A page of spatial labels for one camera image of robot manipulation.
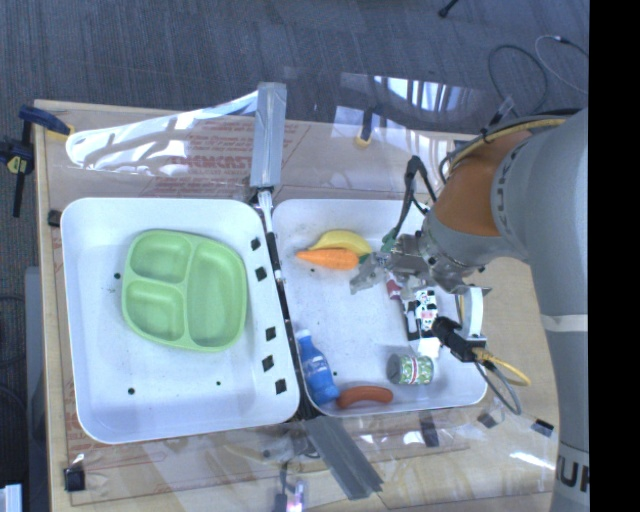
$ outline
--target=brown sausage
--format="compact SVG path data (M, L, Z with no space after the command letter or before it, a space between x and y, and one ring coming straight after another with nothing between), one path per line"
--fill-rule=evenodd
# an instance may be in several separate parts
M336 404L340 409L345 409L351 404L362 400L375 400L388 404L393 400L393 393L390 389L380 386L355 386L345 389L336 400Z

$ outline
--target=orange carrot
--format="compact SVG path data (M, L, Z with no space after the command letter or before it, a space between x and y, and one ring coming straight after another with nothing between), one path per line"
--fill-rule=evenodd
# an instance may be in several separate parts
M357 267L359 263L358 255L350 249L298 251L296 256L316 265L336 270L350 270Z

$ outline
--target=white tray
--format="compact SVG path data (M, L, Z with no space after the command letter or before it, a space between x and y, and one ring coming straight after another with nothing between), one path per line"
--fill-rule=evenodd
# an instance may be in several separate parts
M77 413L91 437L127 443L281 423L295 413L300 390L262 222L250 206L86 198L64 210L61 228ZM242 257L249 304L245 330L231 348L168 347L125 323L116 274L132 240L148 229L210 237ZM260 247L253 250L255 239ZM258 268L266 272L262 280Z
M447 348L435 360L433 381L428 385L391 384L386 362L393 353L412 353L400 303L388 298L380 283L351 295L349 280L357 269L337 271L309 265L295 256L313 245L330 229L350 229L362 235L373 250L400 216L400 201L350 199L291 199L279 204L273 224L285 279L285 293L294 329L311 331L324 352L334 382L344 390L356 385L391 389L388 404L359 402L341 410L334 402L318 407L330 416L354 416L438 409L474 404L487 384L475 365L458 361ZM422 215L412 208L403 224L404 233L422 226ZM436 290L439 314L458 319L452 295Z

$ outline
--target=green plate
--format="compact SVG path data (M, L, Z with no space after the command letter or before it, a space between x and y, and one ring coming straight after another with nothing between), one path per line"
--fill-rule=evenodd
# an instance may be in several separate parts
M129 247L122 312L140 336L220 351L240 338L246 311L244 263L226 244L157 229L138 235Z

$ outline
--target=tray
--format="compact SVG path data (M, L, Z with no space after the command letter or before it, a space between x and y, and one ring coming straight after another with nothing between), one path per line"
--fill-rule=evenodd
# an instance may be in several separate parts
M226 244L181 231L138 235L127 255L122 314L140 336L218 352L244 330L247 276Z
M133 241L148 230L217 240L242 259L247 309L220 352L153 343L126 323ZM262 222L233 200L84 198L65 208L62 249L78 419L119 444L287 421L300 401Z
M374 251L396 224L401 201L352 199L290 199L273 214L278 254L282 260L285 294L295 330L309 329L324 353L341 389L376 385L390 389L390 403L358 402L339 409L335 402L316 407L329 416L359 416L477 403L487 384L473 364L458 361L447 349L434 360L434 378L428 385L392 384L386 363L392 354L411 354L400 303L389 299L380 283L351 295L349 280L357 269L337 271L309 265L295 253L306 249L330 229L349 229L362 235ZM404 233L422 226L422 215L412 208ZM455 299L436 288L439 313L458 319Z

